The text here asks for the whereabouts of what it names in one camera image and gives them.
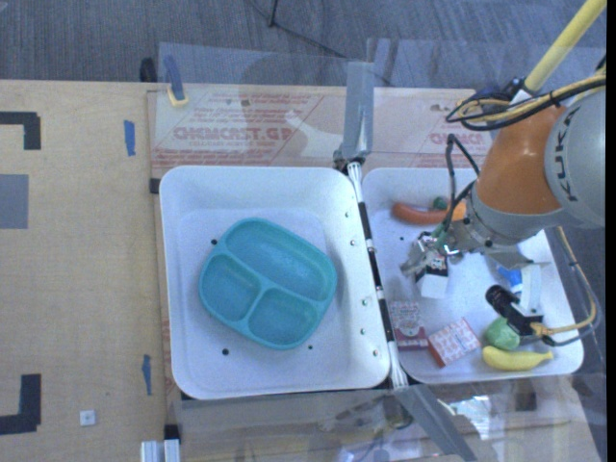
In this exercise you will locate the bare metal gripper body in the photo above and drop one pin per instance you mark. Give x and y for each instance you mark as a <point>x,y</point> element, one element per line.
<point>459,241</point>

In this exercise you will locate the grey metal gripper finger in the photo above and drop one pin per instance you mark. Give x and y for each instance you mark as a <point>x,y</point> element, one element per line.
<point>412,261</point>

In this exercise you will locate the white carton with black print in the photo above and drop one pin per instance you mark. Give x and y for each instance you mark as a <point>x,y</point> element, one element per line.
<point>433,282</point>

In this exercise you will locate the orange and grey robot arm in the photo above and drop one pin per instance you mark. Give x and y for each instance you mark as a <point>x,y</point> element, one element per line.
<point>524,176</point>

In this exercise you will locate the orange sausage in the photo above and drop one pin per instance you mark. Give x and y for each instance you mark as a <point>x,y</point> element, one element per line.
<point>416,214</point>

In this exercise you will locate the blue and white bottle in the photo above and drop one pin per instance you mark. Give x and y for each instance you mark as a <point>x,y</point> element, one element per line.
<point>511,277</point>

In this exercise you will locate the white plastic tray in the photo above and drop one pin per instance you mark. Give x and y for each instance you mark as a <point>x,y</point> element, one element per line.
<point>462,306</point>
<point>269,378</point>

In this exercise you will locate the pink and white carton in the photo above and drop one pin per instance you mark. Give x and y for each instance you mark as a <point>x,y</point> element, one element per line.
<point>408,326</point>

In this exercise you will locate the red and white packet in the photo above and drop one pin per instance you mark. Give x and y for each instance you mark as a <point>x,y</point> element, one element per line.
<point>453,342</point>

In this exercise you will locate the green round fruit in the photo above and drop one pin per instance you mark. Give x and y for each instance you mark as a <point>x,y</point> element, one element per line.
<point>500,335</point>

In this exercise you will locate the yellow banana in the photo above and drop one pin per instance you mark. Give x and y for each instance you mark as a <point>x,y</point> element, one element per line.
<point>512,359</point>

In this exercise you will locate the turquoise divided plate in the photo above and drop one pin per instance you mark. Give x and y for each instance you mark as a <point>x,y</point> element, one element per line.
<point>267,282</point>

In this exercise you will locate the brown cardboard board, red print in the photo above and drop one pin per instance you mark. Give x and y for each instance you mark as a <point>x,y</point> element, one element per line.
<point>240,128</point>

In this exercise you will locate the black cylinder on white bracket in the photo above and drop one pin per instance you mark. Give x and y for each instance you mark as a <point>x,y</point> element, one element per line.
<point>505,302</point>

